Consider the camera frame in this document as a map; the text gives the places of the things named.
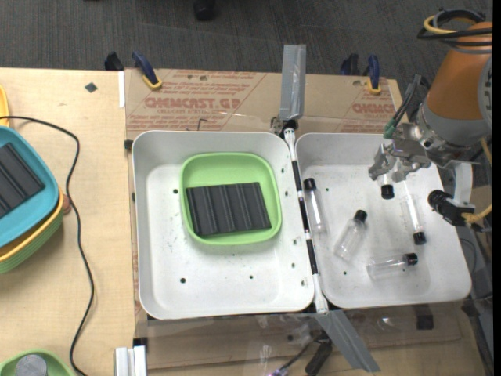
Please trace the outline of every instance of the clear vial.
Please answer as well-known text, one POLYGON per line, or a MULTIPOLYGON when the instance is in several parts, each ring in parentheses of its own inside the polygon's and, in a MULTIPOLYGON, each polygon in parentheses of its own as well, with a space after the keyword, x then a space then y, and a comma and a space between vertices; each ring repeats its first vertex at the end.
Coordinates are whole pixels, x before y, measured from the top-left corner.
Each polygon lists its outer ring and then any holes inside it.
POLYGON ((308 222, 313 234, 325 236, 327 234, 326 217, 323 212, 322 199, 316 188, 313 178, 306 179, 305 182, 305 201, 306 212, 308 213, 308 222))
POLYGON ((381 187, 381 197, 385 200, 395 197, 395 192, 393 191, 394 182, 391 174, 392 172, 387 172, 377 177, 377 185, 381 187))
POLYGON ((397 254, 391 256, 384 256, 382 258, 372 258, 367 265, 367 273, 375 280, 385 277, 394 277, 398 274, 405 272, 410 266, 417 264, 417 255, 410 254, 397 254))
POLYGON ((413 195, 405 195, 400 200, 400 207, 404 215, 405 226, 412 230, 414 244, 423 245, 426 242, 424 235, 424 227, 421 222, 421 216, 416 204, 416 197, 413 195))
POLYGON ((350 261, 366 234, 367 213, 358 210, 352 219, 349 219, 334 245, 334 254, 350 261))

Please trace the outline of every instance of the office chair base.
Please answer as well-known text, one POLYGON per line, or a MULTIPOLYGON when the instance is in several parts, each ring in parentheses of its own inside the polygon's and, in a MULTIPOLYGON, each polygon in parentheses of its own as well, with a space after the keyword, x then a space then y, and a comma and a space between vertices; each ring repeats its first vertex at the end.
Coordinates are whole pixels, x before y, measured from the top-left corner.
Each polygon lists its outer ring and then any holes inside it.
POLYGON ((195 16, 200 21, 210 20, 214 16, 214 3, 210 0, 196 0, 193 3, 195 16))

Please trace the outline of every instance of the yellow container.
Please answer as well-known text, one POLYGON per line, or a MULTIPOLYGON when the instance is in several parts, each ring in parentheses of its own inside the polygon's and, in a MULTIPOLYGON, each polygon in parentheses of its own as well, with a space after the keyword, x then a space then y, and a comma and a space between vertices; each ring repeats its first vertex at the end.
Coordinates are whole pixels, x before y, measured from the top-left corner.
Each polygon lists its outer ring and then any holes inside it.
POLYGON ((63 222, 63 191, 55 209, 39 224, 12 242, 0 248, 0 273, 6 273, 32 256, 61 226, 63 222))
MULTIPOLYGON (((9 115, 9 106, 7 105, 7 95, 5 94, 3 86, 0 85, 0 117, 8 115, 9 115)), ((3 118, 2 120, 0 120, 0 125, 9 127, 9 119, 3 118)))

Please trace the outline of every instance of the black cable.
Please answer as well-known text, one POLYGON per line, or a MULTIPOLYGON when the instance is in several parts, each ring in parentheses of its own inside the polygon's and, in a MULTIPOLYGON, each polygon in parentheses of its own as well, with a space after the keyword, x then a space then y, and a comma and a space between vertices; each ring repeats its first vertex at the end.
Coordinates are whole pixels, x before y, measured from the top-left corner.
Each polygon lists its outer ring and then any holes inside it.
POLYGON ((452 50, 463 54, 492 54, 492 48, 490 49, 461 49, 459 46, 451 45, 449 46, 452 50))
POLYGON ((88 300, 88 304, 87 304, 87 308, 85 310, 84 316, 82 317, 80 325, 78 326, 77 332, 75 333, 75 336, 73 337, 73 341, 71 342, 71 347, 70 347, 70 362, 71 362, 71 365, 73 366, 73 368, 78 373, 80 373, 82 376, 86 376, 86 374, 75 364, 74 358, 73 358, 73 353, 74 353, 75 346, 77 344, 77 340, 80 337, 81 329, 83 328, 84 323, 85 323, 85 321, 87 319, 87 315, 88 315, 88 313, 89 313, 89 311, 90 311, 90 309, 92 307, 92 303, 94 301, 94 295, 95 295, 94 279, 92 278, 92 272, 91 272, 90 266, 88 265, 87 258, 85 257, 84 250, 82 249, 82 246, 81 246, 81 219, 80 219, 80 213, 78 212, 77 206, 73 202, 73 199, 71 198, 71 195, 70 195, 70 181, 71 181, 71 176, 73 175, 74 169, 75 169, 75 167, 77 165, 78 156, 80 154, 80 140, 71 131, 68 131, 65 128, 61 128, 58 125, 54 125, 54 124, 49 123, 47 121, 38 120, 36 118, 31 118, 31 117, 21 117, 21 116, 1 116, 0 120, 2 120, 4 118, 16 119, 16 120, 25 120, 25 121, 32 121, 32 122, 35 122, 35 123, 46 125, 46 126, 48 126, 50 128, 54 128, 54 129, 56 129, 58 131, 61 131, 64 134, 70 136, 77 143, 77 149, 76 149, 76 152, 75 152, 75 157, 73 159, 73 164, 71 165, 70 171, 68 172, 68 176, 66 178, 66 195, 68 196, 68 200, 70 201, 70 206, 73 208, 73 210, 75 212, 75 215, 77 216, 77 244, 78 244, 78 249, 80 251, 80 255, 81 255, 81 257, 82 257, 82 259, 84 261, 85 268, 87 270, 88 282, 90 283, 90 288, 91 288, 91 296, 90 296, 90 299, 88 300))
POLYGON ((476 222, 471 223, 471 229, 475 233, 491 233, 492 232, 492 227, 483 227, 480 224, 477 224, 476 222))
POLYGON ((305 353, 305 351, 308 349, 310 346, 311 342, 309 342, 305 347, 294 357, 292 358, 289 362, 287 362, 285 365, 282 365, 280 370, 283 371, 284 369, 287 369, 290 365, 292 365, 294 362, 296 362, 299 358, 301 358, 301 355, 305 353))
POLYGON ((433 18, 433 26, 440 27, 442 24, 448 23, 451 20, 468 20, 473 24, 485 21, 485 13, 472 11, 469 9, 438 9, 438 13, 433 18))
POLYGON ((423 83, 422 77, 419 74, 414 74, 413 81, 407 86, 407 89, 405 91, 404 100, 400 105, 400 107, 398 108, 398 110, 395 112, 395 115, 393 116, 393 119, 395 120, 395 123, 393 124, 394 127, 396 127, 398 123, 401 121, 401 119, 404 117, 407 111, 407 107, 410 105, 414 93, 416 92, 416 87, 418 85, 421 85, 422 83, 423 83))
POLYGON ((482 36, 487 34, 492 34, 492 28, 482 28, 482 29, 471 29, 466 31, 454 31, 447 34, 426 34, 426 28, 421 28, 417 34, 418 39, 427 40, 440 40, 440 39, 451 39, 451 38, 462 38, 466 36, 482 36))
MULTIPOLYGON (((424 86, 426 90, 430 90, 431 85, 430 82, 425 77, 421 77, 421 83, 420 85, 424 86)), ((410 114, 409 114, 409 121, 414 122, 414 118, 416 116, 417 111, 420 109, 420 105, 418 105, 410 114)))
POLYGON ((445 43, 446 45, 449 45, 449 46, 455 46, 455 47, 460 47, 460 46, 472 46, 472 47, 490 47, 492 46, 492 41, 490 42, 458 42, 458 41, 454 41, 454 40, 443 40, 443 41, 440 41, 442 43, 445 43))

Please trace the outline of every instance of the green bowl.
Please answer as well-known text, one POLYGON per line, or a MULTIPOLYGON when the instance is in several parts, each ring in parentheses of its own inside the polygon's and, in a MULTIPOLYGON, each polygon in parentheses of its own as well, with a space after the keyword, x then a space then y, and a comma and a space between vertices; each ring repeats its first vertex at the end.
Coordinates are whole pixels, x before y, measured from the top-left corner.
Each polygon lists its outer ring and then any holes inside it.
POLYGON ((268 162, 255 154, 221 152, 193 156, 182 166, 179 189, 181 190, 181 209, 186 229, 193 239, 203 244, 253 244, 273 238, 280 230, 282 212, 280 211, 279 191, 275 176, 268 162), (206 237, 196 235, 189 213, 186 188, 237 183, 259 183, 272 225, 271 228, 206 237))
POLYGON ((47 363, 48 376, 74 376, 75 373, 54 353, 46 349, 29 349, 0 363, 0 376, 16 376, 16 365, 23 356, 36 354, 47 363))

